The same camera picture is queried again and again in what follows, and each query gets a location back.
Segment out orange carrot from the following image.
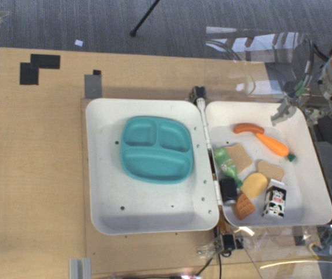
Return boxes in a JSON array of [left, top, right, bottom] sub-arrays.
[[255, 132, 298, 163]]

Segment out orange sausage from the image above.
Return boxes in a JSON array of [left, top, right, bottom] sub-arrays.
[[233, 122, 266, 135]]

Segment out brown bread slice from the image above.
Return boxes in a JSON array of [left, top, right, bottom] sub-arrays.
[[224, 144, 252, 174], [256, 159, 285, 183]]

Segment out white plastic tray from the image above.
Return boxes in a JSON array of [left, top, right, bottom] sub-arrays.
[[85, 97, 220, 236], [205, 101, 332, 228]]

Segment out green plastic bottle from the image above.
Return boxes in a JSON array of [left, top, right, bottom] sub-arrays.
[[213, 146, 244, 188]]

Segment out yellow oval toy food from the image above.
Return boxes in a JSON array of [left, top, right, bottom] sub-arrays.
[[240, 171, 269, 200]]

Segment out thin black and white rod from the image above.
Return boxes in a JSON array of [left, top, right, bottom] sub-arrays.
[[195, 97, 224, 206]]

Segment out cow print milk carton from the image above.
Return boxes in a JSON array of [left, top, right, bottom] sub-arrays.
[[262, 178, 288, 219]]

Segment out black can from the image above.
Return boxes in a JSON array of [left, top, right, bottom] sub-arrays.
[[219, 177, 239, 206]]

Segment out orange waffle biscuit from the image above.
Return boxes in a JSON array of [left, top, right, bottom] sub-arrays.
[[233, 192, 256, 221]]

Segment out teal divided plate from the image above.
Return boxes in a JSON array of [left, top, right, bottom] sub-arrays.
[[120, 115, 195, 185]]

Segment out black block with wires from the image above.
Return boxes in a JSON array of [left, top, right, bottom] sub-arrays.
[[222, 233, 237, 252], [191, 85, 207, 101]]

